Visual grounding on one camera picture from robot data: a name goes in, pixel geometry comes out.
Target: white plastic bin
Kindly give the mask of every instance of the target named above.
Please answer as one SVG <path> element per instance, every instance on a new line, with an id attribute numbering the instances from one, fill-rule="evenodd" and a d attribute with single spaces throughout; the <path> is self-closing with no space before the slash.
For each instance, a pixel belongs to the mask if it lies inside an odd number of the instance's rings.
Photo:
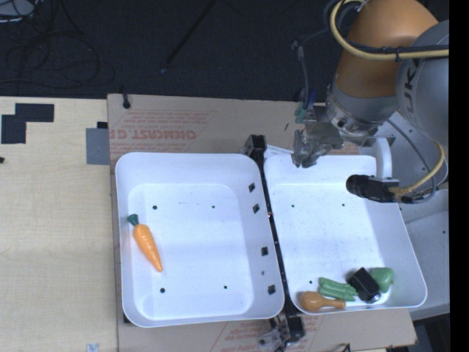
<path id="1" fill-rule="evenodd" d="M 374 175 L 375 159 L 367 155 L 327 155 L 307 169 L 290 155 L 265 162 L 265 177 L 292 301 L 305 313 L 418 307 L 426 285 L 397 203 L 380 203 L 352 195 L 351 175 Z M 321 276 L 345 283 L 364 267 L 390 267 L 394 283 L 379 301 L 358 297 L 345 309 L 324 307 L 307 312 L 299 298 L 317 291 Z"/>
<path id="2" fill-rule="evenodd" d="M 128 153 L 116 165 L 122 303 L 141 327 L 271 318 L 284 304 L 256 163 L 241 154 Z M 133 239 L 137 214 L 163 271 Z"/>

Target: cardboard box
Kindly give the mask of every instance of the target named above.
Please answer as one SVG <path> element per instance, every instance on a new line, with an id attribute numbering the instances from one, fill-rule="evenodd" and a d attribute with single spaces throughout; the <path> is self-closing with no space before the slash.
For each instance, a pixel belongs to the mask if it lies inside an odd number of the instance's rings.
<path id="1" fill-rule="evenodd" d="M 121 351 L 261 351 L 257 337 L 270 330 L 268 320 L 200 323 L 146 329 L 125 322 L 120 288 L 119 223 L 114 169 L 130 152 L 239 153 L 251 134 L 267 144 L 292 149 L 296 103 L 128 95 L 108 96 L 108 126 L 114 219 L 114 253 Z M 346 145 L 343 153 L 357 153 Z M 353 351 L 412 345 L 416 333 L 407 309 L 380 309 L 302 316 L 306 336 L 288 351 L 335 351 L 349 343 Z"/>

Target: orange carrot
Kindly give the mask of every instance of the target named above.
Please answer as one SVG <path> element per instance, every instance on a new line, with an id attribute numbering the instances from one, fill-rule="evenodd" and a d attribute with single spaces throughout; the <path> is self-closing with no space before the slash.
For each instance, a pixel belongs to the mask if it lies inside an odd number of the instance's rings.
<path id="1" fill-rule="evenodd" d="M 130 215 L 127 220 L 134 226 L 133 237 L 145 257 L 154 265 L 158 271 L 163 271 L 160 254 L 156 249 L 155 240 L 148 226 L 139 223 L 139 217 L 136 214 Z"/>

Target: black tape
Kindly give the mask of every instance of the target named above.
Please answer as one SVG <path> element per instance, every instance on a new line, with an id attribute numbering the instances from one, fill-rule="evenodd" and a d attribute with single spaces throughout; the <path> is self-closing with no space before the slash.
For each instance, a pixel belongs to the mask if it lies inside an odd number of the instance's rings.
<path id="1" fill-rule="evenodd" d="M 1 143 L 25 144 L 27 122 L 53 122 L 53 104 L 16 103 L 15 114 L 1 116 Z"/>
<path id="2" fill-rule="evenodd" d="M 106 121 L 98 121 L 96 123 L 96 128 L 98 128 L 98 129 L 107 129 L 108 128 L 108 123 Z"/>

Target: green carrot top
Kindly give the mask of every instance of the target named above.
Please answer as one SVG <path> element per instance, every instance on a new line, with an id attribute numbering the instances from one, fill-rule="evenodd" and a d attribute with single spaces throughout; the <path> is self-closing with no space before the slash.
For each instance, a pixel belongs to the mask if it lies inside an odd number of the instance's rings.
<path id="1" fill-rule="evenodd" d="M 127 217 L 127 220 L 135 227 L 139 223 L 139 216 L 137 214 L 132 214 Z"/>

